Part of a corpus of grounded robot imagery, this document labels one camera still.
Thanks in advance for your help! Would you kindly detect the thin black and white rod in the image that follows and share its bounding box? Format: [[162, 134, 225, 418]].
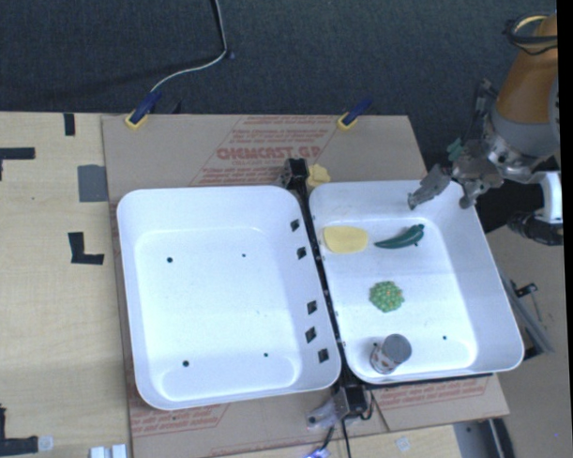
[[296, 181, 361, 433]]

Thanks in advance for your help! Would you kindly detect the yellow flat oval chip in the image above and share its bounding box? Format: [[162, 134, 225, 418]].
[[321, 223, 369, 257]]

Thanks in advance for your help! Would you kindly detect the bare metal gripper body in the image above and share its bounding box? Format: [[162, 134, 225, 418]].
[[446, 136, 547, 196]]

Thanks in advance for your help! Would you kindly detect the black block with thin wires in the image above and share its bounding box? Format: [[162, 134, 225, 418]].
[[341, 382, 375, 419], [281, 157, 311, 191]]

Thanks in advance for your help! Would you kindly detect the green chili pepper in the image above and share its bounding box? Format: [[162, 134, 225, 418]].
[[372, 223, 427, 251]]

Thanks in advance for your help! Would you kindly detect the small can with grey lid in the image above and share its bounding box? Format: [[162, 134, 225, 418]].
[[368, 331, 414, 376]]

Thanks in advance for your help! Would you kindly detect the brown cardboard board red print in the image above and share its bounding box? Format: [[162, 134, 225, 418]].
[[99, 100, 512, 458]]

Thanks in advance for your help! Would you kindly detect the black cylinder on white bracket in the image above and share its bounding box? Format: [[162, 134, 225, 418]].
[[505, 170, 565, 249]]

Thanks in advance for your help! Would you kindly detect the green peas cluster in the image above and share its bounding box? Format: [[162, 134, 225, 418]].
[[367, 279, 407, 315]]

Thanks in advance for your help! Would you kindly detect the pale yellow lumpy toy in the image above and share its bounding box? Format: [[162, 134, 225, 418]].
[[306, 162, 333, 189]]

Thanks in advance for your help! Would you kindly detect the white plastic tray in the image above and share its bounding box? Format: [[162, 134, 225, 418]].
[[114, 181, 345, 413], [307, 175, 527, 388]]

